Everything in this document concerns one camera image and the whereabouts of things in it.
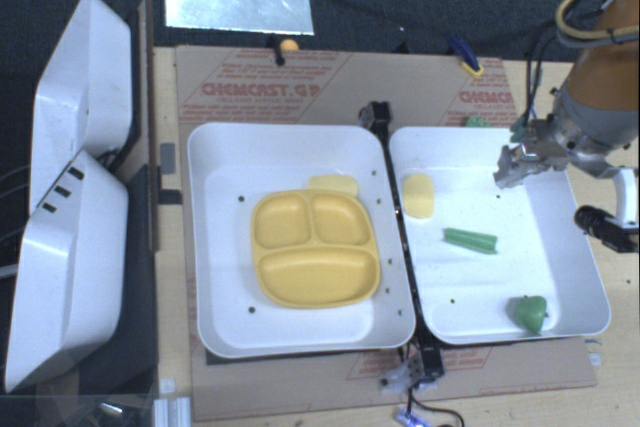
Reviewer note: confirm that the yellow divided plate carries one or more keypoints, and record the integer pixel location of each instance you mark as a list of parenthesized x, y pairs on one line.
[(315, 265)]

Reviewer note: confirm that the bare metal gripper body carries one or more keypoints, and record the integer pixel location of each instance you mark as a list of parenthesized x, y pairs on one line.
[(550, 147)]

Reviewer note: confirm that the black cylinder on white bracket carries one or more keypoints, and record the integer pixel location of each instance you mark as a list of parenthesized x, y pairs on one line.
[(607, 224)]

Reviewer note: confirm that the pale yellow cheese slice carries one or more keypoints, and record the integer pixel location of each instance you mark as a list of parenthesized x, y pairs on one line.
[(418, 196), (332, 182)]

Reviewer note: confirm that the white plastic tray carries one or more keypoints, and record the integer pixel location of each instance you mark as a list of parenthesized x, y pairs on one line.
[(225, 265), (480, 295)]

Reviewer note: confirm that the green celery stick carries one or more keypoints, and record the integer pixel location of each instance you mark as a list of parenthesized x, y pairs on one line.
[(470, 240)]

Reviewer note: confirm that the thin black rod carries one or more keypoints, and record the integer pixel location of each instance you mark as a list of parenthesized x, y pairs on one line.
[(400, 220)]

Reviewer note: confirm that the brown cardboard board red print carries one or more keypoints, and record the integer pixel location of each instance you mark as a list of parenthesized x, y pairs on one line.
[(320, 85)]

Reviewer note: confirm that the green bell pepper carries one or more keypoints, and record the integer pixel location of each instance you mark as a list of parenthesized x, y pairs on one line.
[(529, 314)]

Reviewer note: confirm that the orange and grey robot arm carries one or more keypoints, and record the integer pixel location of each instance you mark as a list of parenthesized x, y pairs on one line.
[(605, 65)]

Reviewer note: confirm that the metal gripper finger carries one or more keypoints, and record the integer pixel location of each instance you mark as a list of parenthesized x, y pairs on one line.
[(532, 171), (506, 170)]

